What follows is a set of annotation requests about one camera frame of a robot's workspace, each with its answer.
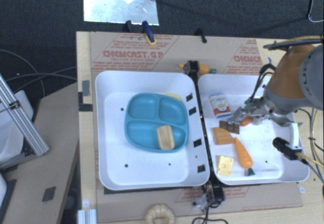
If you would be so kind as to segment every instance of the toy carrot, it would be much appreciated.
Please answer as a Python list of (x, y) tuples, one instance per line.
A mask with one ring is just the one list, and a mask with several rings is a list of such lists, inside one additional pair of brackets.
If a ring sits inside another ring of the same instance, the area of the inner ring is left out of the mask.
[(248, 176), (254, 175), (255, 173), (251, 168), (253, 165), (253, 162), (252, 162), (252, 159), (251, 159), (248, 151), (245, 149), (245, 147), (242, 145), (242, 143), (238, 140), (237, 137), (234, 138), (234, 143), (236, 146), (236, 151), (237, 151), (238, 158), (239, 158), (241, 165), (244, 168), (248, 169)]

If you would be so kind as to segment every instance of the orange object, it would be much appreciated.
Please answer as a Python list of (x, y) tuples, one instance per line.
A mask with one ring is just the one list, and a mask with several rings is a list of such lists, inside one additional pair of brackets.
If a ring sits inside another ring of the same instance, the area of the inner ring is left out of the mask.
[(251, 116), (247, 116), (245, 119), (241, 120), (239, 125), (244, 127), (246, 125), (248, 125), (249, 123), (251, 123), (253, 120), (253, 118)]
[(215, 143), (217, 145), (231, 144), (234, 143), (231, 134), (222, 128), (213, 128)]
[(252, 158), (250, 157), (248, 151), (238, 140), (237, 137), (234, 138), (234, 143), (236, 146), (236, 151), (238, 154), (239, 161), (244, 168), (251, 168), (253, 165)]
[[(185, 64), (179, 64), (180, 68), (183, 68)], [(206, 64), (199, 64), (199, 71), (198, 74), (207, 74), (211, 71), (208, 65)]]

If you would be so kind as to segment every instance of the cable connector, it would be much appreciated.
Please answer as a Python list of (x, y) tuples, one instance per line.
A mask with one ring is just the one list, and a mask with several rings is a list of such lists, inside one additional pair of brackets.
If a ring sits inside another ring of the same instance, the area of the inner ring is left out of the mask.
[(266, 72), (266, 70), (268, 70), (268, 69), (272, 69), (275, 71), (276, 67), (271, 63), (265, 64), (263, 67), (261, 67), (261, 69), (259, 71), (260, 75), (263, 75)]
[(296, 157), (297, 157), (297, 159), (299, 161), (303, 161), (303, 160), (307, 160), (308, 159), (308, 157), (306, 155), (304, 155), (303, 153), (301, 153), (301, 152), (297, 152), (297, 153), (295, 153), (295, 155), (296, 155)]
[(273, 142), (273, 146), (280, 152), (283, 153), (285, 157), (287, 157), (289, 160), (297, 160), (297, 153), (300, 153), (301, 149), (291, 149), (287, 144), (289, 144), (288, 141), (282, 139), (281, 137), (276, 137)]

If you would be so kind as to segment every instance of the yellow cheese block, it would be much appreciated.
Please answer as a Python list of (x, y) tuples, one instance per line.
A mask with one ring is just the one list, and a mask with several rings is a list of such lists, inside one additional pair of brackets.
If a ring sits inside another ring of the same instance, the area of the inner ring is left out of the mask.
[(217, 173), (225, 176), (231, 176), (234, 158), (226, 156), (217, 156)]
[(165, 95), (168, 96), (168, 97), (175, 98), (178, 101), (181, 101), (181, 98), (180, 98), (180, 96), (178, 94), (175, 94), (175, 93), (166, 93)]

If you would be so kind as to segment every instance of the toy bread slice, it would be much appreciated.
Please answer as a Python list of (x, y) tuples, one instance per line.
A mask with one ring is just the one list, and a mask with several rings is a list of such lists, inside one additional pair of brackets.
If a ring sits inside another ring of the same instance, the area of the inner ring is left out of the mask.
[(158, 146), (161, 150), (172, 150), (175, 147), (172, 128), (170, 125), (160, 126), (156, 129)]
[(217, 145), (234, 143), (232, 135), (226, 129), (213, 128), (213, 133)]

